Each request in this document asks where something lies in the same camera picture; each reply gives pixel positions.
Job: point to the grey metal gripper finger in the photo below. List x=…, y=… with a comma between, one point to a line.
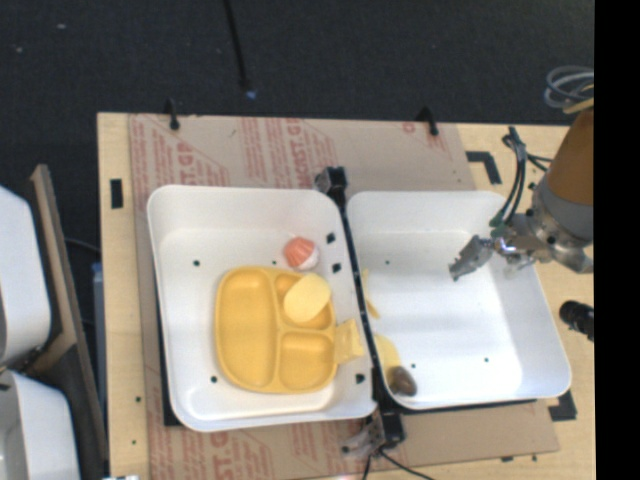
x=460, y=267
x=479, y=247

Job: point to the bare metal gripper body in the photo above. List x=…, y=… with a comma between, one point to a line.
x=542, y=245

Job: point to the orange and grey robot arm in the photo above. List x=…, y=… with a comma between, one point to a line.
x=575, y=158

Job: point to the white plastic tray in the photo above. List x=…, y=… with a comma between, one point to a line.
x=240, y=218
x=450, y=328

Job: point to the pale yellow thin strip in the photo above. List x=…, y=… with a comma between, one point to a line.
x=371, y=303

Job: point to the pale yellow round piece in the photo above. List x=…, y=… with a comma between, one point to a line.
x=387, y=350

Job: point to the brown oval nut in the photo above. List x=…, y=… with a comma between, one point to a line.
x=403, y=381

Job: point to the yellow cheese slice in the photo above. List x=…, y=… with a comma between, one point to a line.
x=349, y=343

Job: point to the pale yellow oval slice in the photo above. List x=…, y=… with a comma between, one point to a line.
x=306, y=298

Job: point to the brown cardboard board red print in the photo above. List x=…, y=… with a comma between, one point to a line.
x=300, y=148

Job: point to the yellow divided plate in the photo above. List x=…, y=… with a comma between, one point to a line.
x=250, y=333

